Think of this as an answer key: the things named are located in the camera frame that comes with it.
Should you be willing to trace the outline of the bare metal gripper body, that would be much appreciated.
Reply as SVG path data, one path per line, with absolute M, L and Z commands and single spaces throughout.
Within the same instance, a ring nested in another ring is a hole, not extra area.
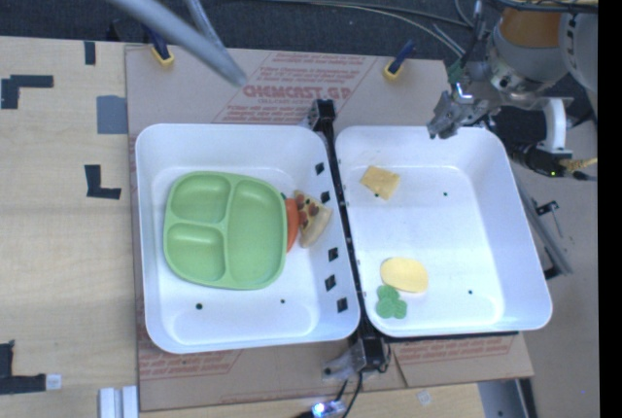
M 472 124 L 501 107 L 531 109 L 543 90 L 543 82 L 514 71 L 453 71 L 449 90 L 437 103 L 437 118 L 448 124 Z

